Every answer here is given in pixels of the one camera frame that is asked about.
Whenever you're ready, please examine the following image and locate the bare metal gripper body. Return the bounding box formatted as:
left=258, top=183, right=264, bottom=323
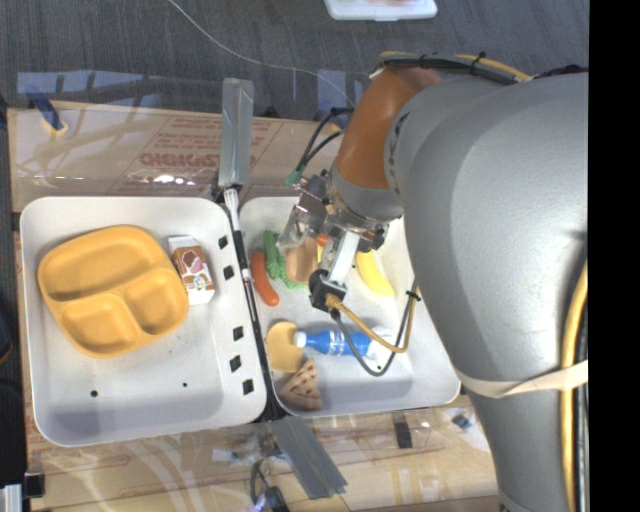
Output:
left=293, top=172, right=391, bottom=252

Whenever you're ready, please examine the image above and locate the brown bread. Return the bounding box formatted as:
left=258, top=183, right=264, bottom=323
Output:
left=284, top=240, right=322, bottom=287

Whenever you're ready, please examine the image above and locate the green pea pod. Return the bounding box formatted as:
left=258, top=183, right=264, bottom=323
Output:
left=262, top=229, right=311, bottom=292

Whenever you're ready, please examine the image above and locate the yellow banana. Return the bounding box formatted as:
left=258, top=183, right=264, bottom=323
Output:
left=355, top=249, right=397, bottom=299

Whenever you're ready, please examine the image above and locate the orange sausage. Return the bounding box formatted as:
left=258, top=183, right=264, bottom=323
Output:
left=249, top=249, right=281, bottom=308

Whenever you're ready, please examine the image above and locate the blue bottle with white cap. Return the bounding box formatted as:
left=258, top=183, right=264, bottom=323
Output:
left=291, top=327, right=397, bottom=365

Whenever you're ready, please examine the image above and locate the brown and white carton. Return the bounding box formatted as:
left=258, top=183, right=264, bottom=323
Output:
left=167, top=234, right=217, bottom=307

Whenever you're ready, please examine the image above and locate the tan round biscuit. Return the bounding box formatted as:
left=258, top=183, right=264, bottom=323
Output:
left=265, top=320, right=306, bottom=374

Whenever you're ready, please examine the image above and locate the white plastic tray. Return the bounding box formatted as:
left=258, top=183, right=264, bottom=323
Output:
left=238, top=195, right=462, bottom=419
left=18, top=195, right=268, bottom=448

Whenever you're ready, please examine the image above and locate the pizza slice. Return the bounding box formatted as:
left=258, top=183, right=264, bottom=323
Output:
left=277, top=357, right=324, bottom=413

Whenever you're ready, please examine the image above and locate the brown cardboard board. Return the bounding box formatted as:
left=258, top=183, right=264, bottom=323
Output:
left=7, top=101, right=501, bottom=512

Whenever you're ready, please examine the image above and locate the yellow divided plate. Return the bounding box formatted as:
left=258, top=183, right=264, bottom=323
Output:
left=36, top=224, right=191, bottom=360

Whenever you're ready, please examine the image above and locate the black cylinder on white bracket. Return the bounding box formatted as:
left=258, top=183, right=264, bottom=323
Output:
left=307, top=231, right=361, bottom=314

